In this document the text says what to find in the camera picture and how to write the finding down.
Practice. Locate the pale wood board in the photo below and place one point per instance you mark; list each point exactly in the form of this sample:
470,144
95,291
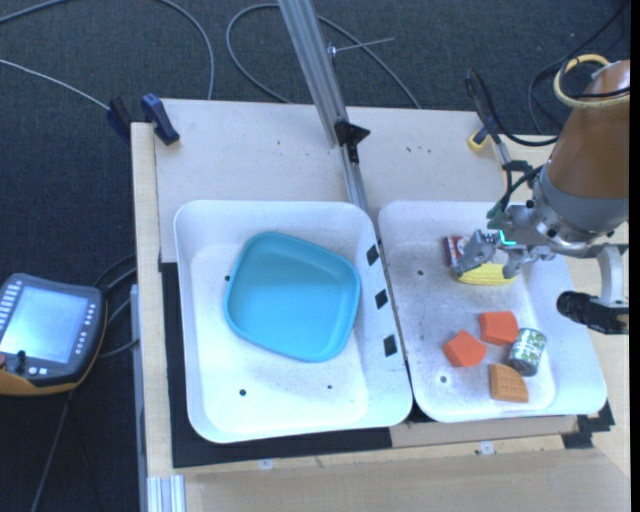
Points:
250,155

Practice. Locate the black cylinder on white bracket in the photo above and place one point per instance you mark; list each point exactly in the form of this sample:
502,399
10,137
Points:
595,312

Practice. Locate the green can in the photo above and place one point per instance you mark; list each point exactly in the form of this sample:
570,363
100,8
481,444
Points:
527,350

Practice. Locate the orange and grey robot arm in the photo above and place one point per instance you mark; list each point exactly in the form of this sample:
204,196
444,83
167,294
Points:
585,150

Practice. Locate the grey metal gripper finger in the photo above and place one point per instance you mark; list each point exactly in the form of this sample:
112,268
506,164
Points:
477,247
515,262

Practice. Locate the red packet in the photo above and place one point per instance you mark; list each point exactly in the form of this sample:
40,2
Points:
452,249

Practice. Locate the yellow corn cob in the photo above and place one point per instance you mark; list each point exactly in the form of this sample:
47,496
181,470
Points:
482,276

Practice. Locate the blue plate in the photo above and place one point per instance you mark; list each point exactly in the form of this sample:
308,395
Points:
292,295

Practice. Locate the orange wedge block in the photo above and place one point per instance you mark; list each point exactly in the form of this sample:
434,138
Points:
464,349
497,327

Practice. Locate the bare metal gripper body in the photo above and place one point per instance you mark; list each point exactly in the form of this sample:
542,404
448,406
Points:
555,235

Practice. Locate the orange waffle biscuit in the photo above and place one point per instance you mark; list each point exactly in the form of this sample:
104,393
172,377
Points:
507,384

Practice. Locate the white plastic tray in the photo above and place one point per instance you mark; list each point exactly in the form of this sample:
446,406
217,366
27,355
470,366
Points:
280,395
440,300

